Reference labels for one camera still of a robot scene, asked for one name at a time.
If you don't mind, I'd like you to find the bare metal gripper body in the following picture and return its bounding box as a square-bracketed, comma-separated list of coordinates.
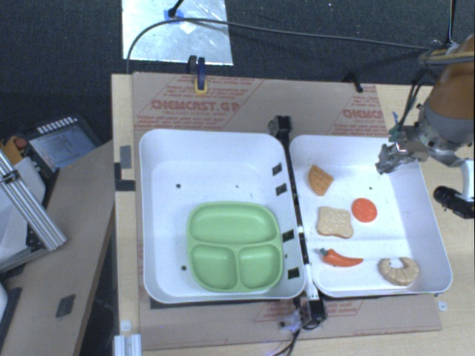
[388, 125, 465, 168]

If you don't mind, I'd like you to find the orange round slice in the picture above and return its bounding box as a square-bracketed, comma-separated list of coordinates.
[351, 197, 378, 223]

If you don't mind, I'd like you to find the white plastic tray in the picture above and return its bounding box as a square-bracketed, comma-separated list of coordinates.
[289, 134, 453, 299]
[139, 128, 307, 305]

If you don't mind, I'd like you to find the beige bread slice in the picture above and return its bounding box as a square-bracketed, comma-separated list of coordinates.
[316, 205, 352, 240]

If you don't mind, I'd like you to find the thin black and white rod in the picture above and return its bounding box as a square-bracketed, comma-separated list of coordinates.
[278, 130, 319, 300]

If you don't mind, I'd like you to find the orange chili pepper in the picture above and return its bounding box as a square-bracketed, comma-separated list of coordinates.
[318, 248, 364, 268]

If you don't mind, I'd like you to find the beige croissant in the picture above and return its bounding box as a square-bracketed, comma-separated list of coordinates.
[377, 257, 420, 287]

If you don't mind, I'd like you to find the brown cardboard board red print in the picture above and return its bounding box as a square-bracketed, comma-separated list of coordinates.
[131, 71, 443, 352]

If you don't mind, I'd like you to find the green divided plate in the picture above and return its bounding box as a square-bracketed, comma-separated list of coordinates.
[186, 201, 285, 294]

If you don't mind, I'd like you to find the black cylinder on white bracket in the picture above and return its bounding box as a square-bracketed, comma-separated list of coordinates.
[433, 157, 475, 220]

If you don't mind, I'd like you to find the black block with thin wires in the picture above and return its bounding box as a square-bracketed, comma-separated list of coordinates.
[267, 115, 292, 137]
[295, 297, 327, 330]

